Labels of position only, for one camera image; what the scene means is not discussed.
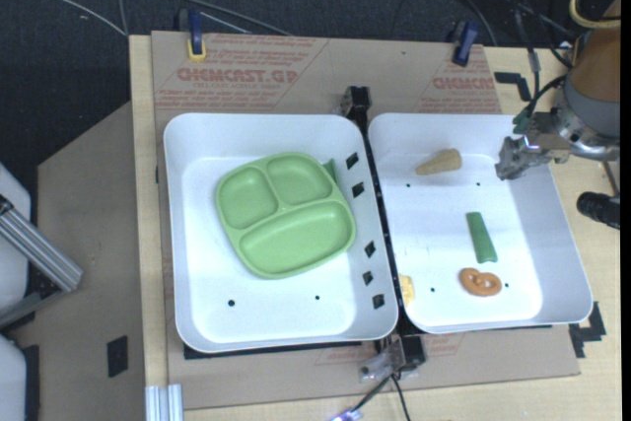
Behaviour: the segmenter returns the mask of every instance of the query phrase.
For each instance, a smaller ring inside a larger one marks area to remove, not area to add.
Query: pretzel
[[[459,277],[464,289],[477,297],[497,295],[502,289],[500,278],[490,272],[480,273],[475,268],[463,268]]]

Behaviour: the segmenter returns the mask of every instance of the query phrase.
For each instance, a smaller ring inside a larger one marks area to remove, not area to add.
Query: hole
[[[375,309],[378,309],[385,303],[386,303],[386,297],[384,297],[384,295],[379,294],[373,297],[373,307]]]
[[[364,192],[364,184],[362,182],[359,182],[359,183],[357,183],[357,184],[355,184],[353,186],[353,197],[354,198],[357,198],[363,192]]]
[[[359,156],[357,153],[353,153],[346,159],[346,169],[350,170],[357,162],[359,162]]]
[[[376,250],[377,248],[375,247],[375,243],[373,241],[370,241],[368,245],[364,247],[364,251],[366,252],[366,256],[368,258],[370,258]]]

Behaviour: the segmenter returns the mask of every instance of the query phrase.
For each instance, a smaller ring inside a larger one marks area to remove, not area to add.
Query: white bin
[[[16,345],[0,335],[0,419],[24,421],[27,361]]]
[[[405,310],[429,333],[578,322],[592,310],[587,277],[550,167],[499,180],[502,141],[513,117],[401,114],[376,117],[369,130],[399,275],[415,298]],[[455,148],[456,171],[417,175],[416,167]],[[480,212],[497,251],[477,263],[465,215]],[[492,297],[469,294],[463,268],[502,281]]]
[[[379,339],[398,305],[363,137],[340,116],[186,113],[165,130],[175,276],[175,322],[201,352]],[[356,222],[348,251],[284,279],[251,273],[214,204],[227,172],[277,153],[334,161]],[[357,155],[349,169],[347,159]],[[364,184],[353,196],[352,187]],[[370,282],[365,274],[370,273]]]

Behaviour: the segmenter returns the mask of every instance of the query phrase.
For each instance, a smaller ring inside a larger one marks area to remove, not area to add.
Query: green divided plate
[[[332,174],[304,153],[243,165],[217,186],[219,217],[243,263],[262,277],[315,268],[348,249],[355,220]]]

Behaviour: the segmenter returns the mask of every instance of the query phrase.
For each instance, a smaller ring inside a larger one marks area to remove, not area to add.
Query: black mounting bracket
[[[588,318],[590,326],[579,326],[577,323],[571,323],[570,337],[572,339],[572,345],[574,346],[574,352],[577,358],[585,358],[585,342],[598,342],[602,340],[602,337],[606,335],[604,329],[604,323],[602,322],[602,316],[600,315],[600,309],[598,308],[598,302],[594,302],[592,313]]]
[[[396,333],[401,339],[403,345],[403,352],[405,354],[405,364],[401,367],[401,370],[414,370],[416,367],[425,363],[425,352],[423,349],[423,342],[421,334],[423,331],[418,329],[408,318],[405,313],[403,305],[403,295],[401,286],[399,283],[396,263],[394,260],[394,250],[392,248],[392,242],[390,240],[389,226],[387,223],[386,206],[384,204],[384,197],[381,190],[379,181],[379,175],[377,174],[377,167],[375,165],[375,158],[373,156],[373,149],[371,147],[370,140],[368,138],[368,109],[372,105],[370,89],[368,87],[351,86],[346,89],[344,93],[342,103],[340,105],[342,114],[351,121],[354,121],[359,127],[362,136],[364,137],[364,147],[366,148],[366,156],[368,158],[368,165],[373,178],[373,186],[375,188],[375,195],[377,197],[377,207],[379,209],[380,220],[382,223],[382,229],[384,231],[384,240],[386,243],[387,259],[390,266],[390,272],[392,275],[392,283],[394,285],[394,293],[398,301],[398,322],[396,326]]]

